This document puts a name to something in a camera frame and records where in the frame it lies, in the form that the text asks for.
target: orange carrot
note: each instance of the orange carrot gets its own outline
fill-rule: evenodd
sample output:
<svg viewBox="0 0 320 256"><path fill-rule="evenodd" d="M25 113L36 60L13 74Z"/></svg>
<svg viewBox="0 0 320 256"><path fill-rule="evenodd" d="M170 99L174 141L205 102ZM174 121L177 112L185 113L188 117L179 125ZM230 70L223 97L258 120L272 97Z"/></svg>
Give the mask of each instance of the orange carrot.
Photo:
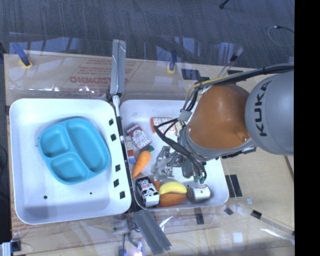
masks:
<svg viewBox="0 0 320 256"><path fill-rule="evenodd" d="M148 150L144 150L140 153L132 171L132 179L135 179L138 176L138 174L143 170L143 168L145 168L150 160L151 153Z"/></svg>

